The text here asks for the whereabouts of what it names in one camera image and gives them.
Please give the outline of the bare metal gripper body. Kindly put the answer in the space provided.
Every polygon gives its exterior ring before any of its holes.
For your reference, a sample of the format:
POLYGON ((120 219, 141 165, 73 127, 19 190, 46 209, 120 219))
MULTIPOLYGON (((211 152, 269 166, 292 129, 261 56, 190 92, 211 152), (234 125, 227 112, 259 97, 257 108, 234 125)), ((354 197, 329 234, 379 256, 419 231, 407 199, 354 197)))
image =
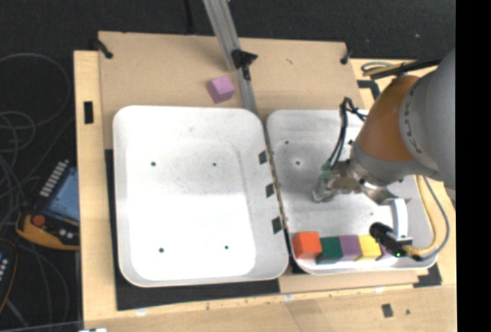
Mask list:
POLYGON ((355 160, 338 161, 334 165, 328 160, 321 167, 321 179, 325 180, 326 188, 339 189, 338 195, 363 193, 378 205, 388 205, 399 198, 388 189, 389 182, 372 176, 355 160))

